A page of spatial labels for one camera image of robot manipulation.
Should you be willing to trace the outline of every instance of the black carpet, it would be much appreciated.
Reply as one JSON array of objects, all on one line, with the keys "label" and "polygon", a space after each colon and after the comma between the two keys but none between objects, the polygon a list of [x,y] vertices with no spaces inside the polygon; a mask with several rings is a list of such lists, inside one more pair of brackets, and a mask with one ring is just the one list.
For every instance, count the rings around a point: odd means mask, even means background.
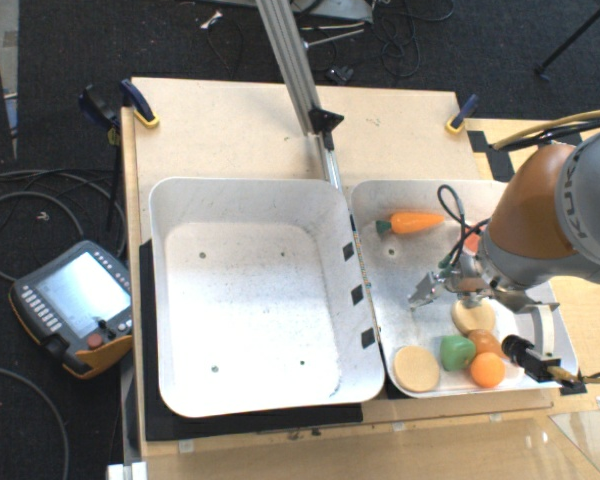
[{"label": "black carpet", "polygon": [[[318,84],[332,83],[325,73],[336,65],[353,69],[351,86],[455,91],[460,104],[475,93],[476,117],[556,119],[600,108],[600,18],[548,67],[549,81],[534,73],[600,0],[408,0],[410,16],[397,1],[393,8],[379,8],[375,26],[366,26],[363,34],[310,49]],[[210,33],[201,30],[216,9],[224,18]],[[311,42],[324,34],[303,37]],[[116,108],[117,83],[135,75],[281,82],[257,11],[214,3],[20,0],[19,55],[18,161],[10,160],[0,90],[0,172],[110,169],[114,150],[104,130],[78,107],[89,84]],[[79,203],[88,211],[103,201]],[[69,227],[58,224],[27,244],[26,219],[13,221],[0,240],[0,264],[13,272],[26,271],[27,252],[35,249],[42,257],[51,254],[51,245],[60,248],[75,239]],[[100,222],[90,229],[93,236],[111,239]],[[117,369],[88,382],[59,370],[13,317],[8,288],[0,279],[0,366],[30,378],[58,405],[71,445],[70,478],[104,478],[107,464],[122,460]],[[0,377],[0,479],[59,478],[59,443],[53,414],[40,397]]]}]

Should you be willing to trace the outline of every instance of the yellow cable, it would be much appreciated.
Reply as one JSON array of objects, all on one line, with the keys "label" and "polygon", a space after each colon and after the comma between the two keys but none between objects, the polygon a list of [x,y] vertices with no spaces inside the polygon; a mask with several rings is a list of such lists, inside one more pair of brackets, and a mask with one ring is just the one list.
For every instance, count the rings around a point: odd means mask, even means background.
[{"label": "yellow cable", "polygon": [[531,135],[532,133],[540,132],[543,130],[548,130],[550,128],[555,128],[556,126],[561,126],[563,124],[574,123],[576,121],[585,121],[587,119],[597,119],[600,118],[600,110],[592,110],[591,112],[582,112],[580,114],[574,114],[572,116],[563,117],[561,119],[556,119],[555,121],[548,121],[546,123],[541,123],[531,128],[527,128],[518,133],[514,133],[513,135],[499,140],[495,144],[493,144],[493,149],[496,151],[502,149],[505,146],[515,142],[518,139],[526,137],[527,135]]}]

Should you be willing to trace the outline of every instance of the orange fruit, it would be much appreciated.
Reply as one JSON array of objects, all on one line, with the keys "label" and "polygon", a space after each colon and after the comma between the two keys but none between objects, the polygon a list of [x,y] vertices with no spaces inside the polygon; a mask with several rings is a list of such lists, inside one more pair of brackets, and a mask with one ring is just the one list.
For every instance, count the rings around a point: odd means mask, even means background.
[{"label": "orange fruit", "polygon": [[474,329],[467,334],[467,338],[476,346],[476,355],[482,352],[493,352],[503,359],[507,358],[504,352],[502,352],[502,347],[498,339],[486,329]]},{"label": "orange fruit", "polygon": [[493,352],[482,352],[471,361],[469,372],[478,386],[493,388],[504,380],[504,361]]}]

